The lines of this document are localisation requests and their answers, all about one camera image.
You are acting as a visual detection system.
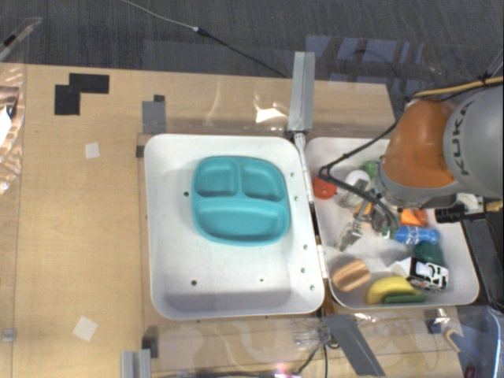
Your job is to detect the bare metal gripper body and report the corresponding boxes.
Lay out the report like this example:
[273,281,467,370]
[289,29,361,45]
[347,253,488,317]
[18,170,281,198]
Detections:
[352,190,396,228]

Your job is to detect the orange carrot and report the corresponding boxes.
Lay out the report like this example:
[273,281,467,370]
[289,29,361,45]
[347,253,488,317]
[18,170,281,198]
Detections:
[400,207,428,228]

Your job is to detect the white round toy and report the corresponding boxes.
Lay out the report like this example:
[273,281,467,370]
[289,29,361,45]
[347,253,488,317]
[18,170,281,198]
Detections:
[345,169,372,191]

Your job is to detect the blue bottle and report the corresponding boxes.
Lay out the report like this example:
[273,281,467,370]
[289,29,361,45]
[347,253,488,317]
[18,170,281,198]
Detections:
[393,225,439,246]

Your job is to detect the brown hot dog bun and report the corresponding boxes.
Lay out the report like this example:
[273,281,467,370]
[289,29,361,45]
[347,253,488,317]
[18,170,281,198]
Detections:
[331,258,372,293]

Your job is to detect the red round toy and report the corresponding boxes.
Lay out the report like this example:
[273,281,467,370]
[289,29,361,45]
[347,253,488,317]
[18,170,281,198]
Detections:
[312,175,338,201]

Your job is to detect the dark green broccoli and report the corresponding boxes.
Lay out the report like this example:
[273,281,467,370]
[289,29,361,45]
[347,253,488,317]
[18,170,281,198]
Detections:
[413,240,444,267]

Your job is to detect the yellow banana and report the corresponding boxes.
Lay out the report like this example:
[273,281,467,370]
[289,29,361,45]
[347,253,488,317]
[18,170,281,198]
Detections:
[366,276,421,305]

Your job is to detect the black and white carton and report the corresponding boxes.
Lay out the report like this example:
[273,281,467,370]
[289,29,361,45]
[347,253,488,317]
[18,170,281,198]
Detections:
[406,258,450,292]

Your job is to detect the green pea pod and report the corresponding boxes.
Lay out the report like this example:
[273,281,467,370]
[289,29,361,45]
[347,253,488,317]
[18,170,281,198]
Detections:
[380,292,428,305]

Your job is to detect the white plastic tray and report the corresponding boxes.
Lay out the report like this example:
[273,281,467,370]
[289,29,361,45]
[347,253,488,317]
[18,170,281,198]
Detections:
[305,136,481,311]
[143,133,326,321]

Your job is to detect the teal divided plate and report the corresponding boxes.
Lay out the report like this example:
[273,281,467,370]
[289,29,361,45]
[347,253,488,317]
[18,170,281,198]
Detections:
[191,154,292,247]

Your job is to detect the black cylinder on white bracket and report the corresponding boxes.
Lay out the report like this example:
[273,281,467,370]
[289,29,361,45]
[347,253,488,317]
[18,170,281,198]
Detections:
[435,193,485,224]

